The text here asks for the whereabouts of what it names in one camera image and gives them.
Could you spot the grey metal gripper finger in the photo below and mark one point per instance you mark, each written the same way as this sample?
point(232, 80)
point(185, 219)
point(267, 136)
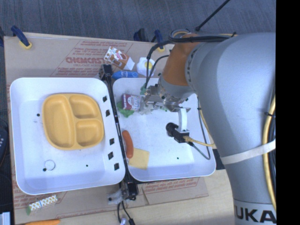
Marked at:
point(143, 107)
point(152, 108)

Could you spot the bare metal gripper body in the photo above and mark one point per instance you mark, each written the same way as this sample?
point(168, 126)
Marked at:
point(156, 97)

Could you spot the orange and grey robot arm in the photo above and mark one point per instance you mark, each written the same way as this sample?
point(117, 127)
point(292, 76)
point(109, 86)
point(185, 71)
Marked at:
point(232, 92)

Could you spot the red and white carton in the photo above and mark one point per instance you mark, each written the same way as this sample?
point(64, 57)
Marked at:
point(131, 102)

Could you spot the green lettuce leaf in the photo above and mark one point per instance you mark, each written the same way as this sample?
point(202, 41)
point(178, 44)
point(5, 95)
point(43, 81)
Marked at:
point(125, 114)

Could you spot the white and yellow fried egg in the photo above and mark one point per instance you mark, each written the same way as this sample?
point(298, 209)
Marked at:
point(144, 67)

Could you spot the blue bottle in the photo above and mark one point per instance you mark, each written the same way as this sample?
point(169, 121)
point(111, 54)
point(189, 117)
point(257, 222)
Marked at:
point(124, 74)

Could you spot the orange sausage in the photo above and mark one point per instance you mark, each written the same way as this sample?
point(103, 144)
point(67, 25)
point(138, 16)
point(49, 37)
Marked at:
point(128, 143)

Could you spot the white plastic tray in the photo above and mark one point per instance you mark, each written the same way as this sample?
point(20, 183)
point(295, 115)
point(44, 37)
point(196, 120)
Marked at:
point(161, 153)
point(32, 135)

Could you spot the yellow cheese slice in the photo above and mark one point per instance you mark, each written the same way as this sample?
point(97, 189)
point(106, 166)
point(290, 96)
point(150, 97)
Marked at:
point(140, 159)

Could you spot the white and brown carton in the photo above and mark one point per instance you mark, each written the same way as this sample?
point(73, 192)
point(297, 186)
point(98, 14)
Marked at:
point(118, 57)

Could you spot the yellow divided plate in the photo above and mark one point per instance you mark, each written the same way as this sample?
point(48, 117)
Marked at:
point(58, 121)

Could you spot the clear plastic packet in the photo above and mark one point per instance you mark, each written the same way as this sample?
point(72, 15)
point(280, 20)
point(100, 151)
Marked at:
point(114, 197)

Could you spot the brown cardboard board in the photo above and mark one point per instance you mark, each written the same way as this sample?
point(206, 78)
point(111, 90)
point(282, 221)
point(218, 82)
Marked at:
point(58, 55)

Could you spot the yellow dotted white packet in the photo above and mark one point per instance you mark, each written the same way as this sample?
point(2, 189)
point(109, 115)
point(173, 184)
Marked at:
point(42, 204)

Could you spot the orange carrot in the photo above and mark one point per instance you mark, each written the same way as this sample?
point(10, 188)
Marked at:
point(42, 222)

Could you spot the black cylinder on white bracket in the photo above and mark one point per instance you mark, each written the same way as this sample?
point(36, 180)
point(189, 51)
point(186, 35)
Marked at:
point(174, 129)

